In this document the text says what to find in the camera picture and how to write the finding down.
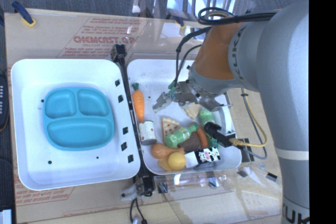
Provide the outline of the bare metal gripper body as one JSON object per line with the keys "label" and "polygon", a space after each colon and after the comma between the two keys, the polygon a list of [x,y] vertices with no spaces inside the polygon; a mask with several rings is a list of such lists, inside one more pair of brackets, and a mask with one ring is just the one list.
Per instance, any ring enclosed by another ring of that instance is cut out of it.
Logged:
{"label": "bare metal gripper body", "polygon": [[189,107],[191,104],[200,104],[196,94],[189,88],[186,81],[178,82],[173,95],[173,102],[180,107]]}

